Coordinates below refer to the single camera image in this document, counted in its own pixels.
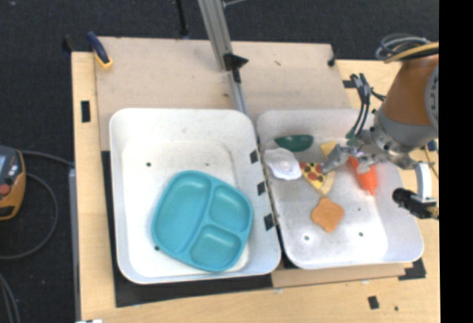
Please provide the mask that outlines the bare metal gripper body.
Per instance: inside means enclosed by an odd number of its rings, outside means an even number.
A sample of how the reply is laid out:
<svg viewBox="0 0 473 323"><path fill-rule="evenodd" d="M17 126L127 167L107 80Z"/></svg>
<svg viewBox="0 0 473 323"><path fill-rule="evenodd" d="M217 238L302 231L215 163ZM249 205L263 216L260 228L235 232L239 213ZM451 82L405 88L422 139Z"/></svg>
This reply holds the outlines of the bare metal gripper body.
<svg viewBox="0 0 473 323"><path fill-rule="evenodd" d="M348 139L347 145L352 157L373 156L375 164L392 163L400 169L415 169L418 164L410 157L412 147L402 145L381 128L364 129Z"/></svg>

